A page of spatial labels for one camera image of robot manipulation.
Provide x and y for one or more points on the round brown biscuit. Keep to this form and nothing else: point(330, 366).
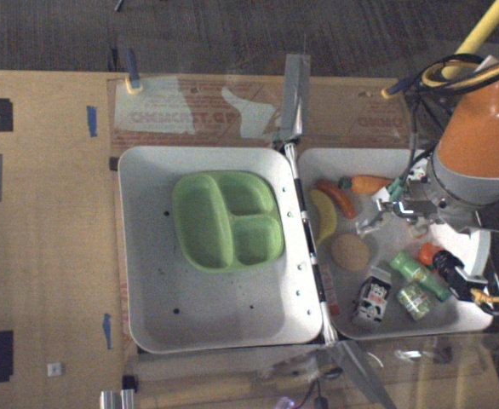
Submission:
point(350, 252)

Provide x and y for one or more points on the red sausage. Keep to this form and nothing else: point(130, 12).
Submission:
point(339, 196)

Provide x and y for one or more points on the green divided plate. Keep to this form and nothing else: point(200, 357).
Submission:
point(202, 224)

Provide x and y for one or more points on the yellow banana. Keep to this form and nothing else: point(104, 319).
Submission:
point(325, 213)

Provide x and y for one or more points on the green can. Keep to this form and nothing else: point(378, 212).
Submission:
point(414, 301)

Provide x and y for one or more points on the orange carrot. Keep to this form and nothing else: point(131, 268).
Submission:
point(368, 184)

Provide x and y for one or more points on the small white square block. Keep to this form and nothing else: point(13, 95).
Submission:
point(54, 369)

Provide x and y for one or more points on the white plastic tray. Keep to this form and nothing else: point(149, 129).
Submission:
point(386, 241)
point(215, 305)

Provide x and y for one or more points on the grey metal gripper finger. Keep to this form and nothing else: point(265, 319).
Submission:
point(388, 205)
point(371, 224)

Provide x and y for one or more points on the brown cardboard board red print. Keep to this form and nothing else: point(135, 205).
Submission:
point(215, 119)

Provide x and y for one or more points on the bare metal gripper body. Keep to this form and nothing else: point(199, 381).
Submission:
point(424, 203)

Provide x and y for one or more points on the green bottle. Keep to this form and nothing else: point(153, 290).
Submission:
point(415, 271)

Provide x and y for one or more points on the small orange bottle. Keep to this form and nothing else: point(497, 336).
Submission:
point(427, 253)

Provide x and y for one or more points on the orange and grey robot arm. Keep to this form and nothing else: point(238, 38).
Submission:
point(477, 134)

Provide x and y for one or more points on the white cow print milk carton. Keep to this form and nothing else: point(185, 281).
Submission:
point(373, 298)

